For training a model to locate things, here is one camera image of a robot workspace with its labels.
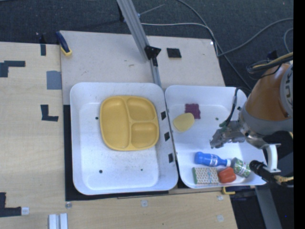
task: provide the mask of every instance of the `black square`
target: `black square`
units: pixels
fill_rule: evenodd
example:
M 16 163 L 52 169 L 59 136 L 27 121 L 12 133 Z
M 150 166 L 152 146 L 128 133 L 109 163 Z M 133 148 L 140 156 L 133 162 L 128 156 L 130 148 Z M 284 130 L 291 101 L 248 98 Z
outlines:
M 178 48 L 167 48 L 167 55 L 169 58 L 181 58 L 180 50 Z

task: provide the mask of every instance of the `beige board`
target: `beige board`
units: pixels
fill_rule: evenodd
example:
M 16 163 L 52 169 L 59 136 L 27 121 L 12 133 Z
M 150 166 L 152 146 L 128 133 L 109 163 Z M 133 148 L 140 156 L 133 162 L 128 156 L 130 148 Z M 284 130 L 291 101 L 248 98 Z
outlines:
M 0 42 L 0 51 L 0 62 L 26 62 L 0 78 L 0 192 L 7 208 L 30 209 L 26 216 L 0 218 L 0 228 L 47 228 L 48 215 L 59 213 L 68 214 L 74 229 L 237 228 L 229 196 L 218 191 L 72 201 L 66 209 L 62 92 L 48 90 L 46 82 L 47 71 L 61 71 L 60 49 L 46 45 L 41 56 L 39 44 Z M 41 104 L 57 122 L 41 120 Z

